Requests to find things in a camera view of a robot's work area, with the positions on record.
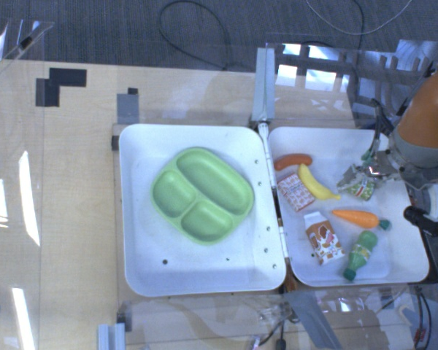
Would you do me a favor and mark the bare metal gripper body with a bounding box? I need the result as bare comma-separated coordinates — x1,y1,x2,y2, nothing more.
369,148,412,183

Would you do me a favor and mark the green and white can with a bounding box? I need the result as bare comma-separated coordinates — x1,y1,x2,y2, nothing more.
345,177,377,202

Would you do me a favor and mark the yellow banana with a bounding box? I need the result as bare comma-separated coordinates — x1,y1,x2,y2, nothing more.
297,163,342,202

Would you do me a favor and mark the orange carrot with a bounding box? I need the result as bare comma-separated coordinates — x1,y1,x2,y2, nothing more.
331,209,392,231

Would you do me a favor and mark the red and white packet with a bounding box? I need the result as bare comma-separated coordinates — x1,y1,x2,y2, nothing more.
276,172,316,214

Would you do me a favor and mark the orange sausage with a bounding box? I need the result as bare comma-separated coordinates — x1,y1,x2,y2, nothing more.
273,153,313,172

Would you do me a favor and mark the orange and white carton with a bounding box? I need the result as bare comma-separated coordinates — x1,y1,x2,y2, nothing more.
303,211,346,267

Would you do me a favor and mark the white plastic tray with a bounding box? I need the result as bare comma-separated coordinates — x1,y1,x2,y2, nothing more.
267,125,431,288
118,123,288,298

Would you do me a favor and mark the green plastic bottle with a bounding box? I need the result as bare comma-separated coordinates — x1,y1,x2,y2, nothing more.
342,230,380,282

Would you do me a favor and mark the green divided plate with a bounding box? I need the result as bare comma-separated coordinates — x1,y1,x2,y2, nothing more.
150,147,256,247

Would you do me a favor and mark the black cylinder on white bracket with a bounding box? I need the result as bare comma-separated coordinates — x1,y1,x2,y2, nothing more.
403,183,438,233

